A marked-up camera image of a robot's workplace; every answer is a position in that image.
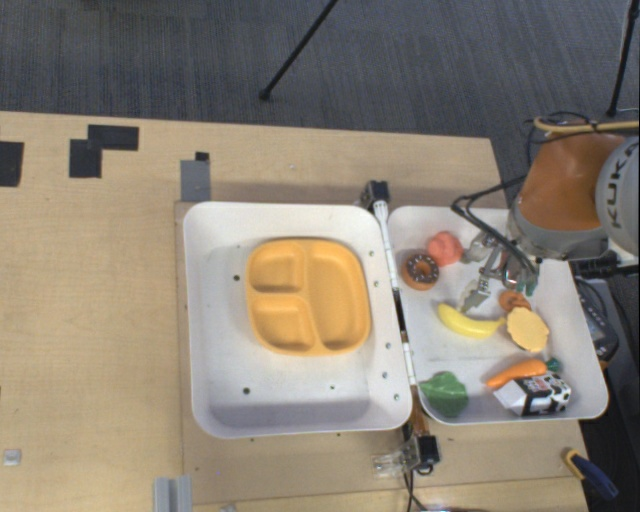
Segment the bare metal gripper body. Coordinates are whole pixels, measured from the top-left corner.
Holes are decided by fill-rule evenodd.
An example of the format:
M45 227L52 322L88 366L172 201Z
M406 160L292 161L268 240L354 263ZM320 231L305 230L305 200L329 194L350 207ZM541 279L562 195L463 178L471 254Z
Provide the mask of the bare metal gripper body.
M490 293L490 282L499 281L507 290L532 296L538 287L539 264L519 249L497 245L480 269L480 289Z

